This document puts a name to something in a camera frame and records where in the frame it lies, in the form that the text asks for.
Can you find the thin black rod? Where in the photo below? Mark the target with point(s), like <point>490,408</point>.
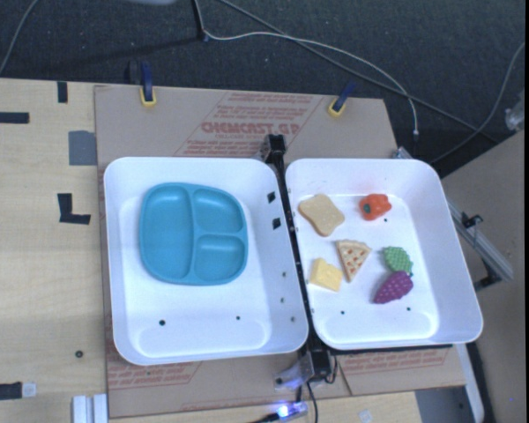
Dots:
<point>296,245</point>

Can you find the tan bread slice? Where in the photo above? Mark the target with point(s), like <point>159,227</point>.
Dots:
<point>321,213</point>

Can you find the blue divided plate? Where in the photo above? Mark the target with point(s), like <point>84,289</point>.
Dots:
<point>191,234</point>

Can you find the yellow cheese wedge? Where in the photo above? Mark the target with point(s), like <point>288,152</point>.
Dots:
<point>325,275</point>

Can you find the pizza slice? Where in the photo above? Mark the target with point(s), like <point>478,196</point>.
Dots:
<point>352,256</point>

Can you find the orange bell pepper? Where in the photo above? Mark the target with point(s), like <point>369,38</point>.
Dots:
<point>374,206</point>

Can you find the brown cardboard board red print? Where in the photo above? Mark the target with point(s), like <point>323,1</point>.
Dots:
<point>167,123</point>

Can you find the white plastic tray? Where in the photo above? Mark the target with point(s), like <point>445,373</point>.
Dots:
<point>203,324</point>
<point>427,254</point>

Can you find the green grapes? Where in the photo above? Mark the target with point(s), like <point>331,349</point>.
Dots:
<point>397,259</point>

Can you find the purple grapes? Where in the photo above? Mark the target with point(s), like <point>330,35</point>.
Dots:
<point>393,287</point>

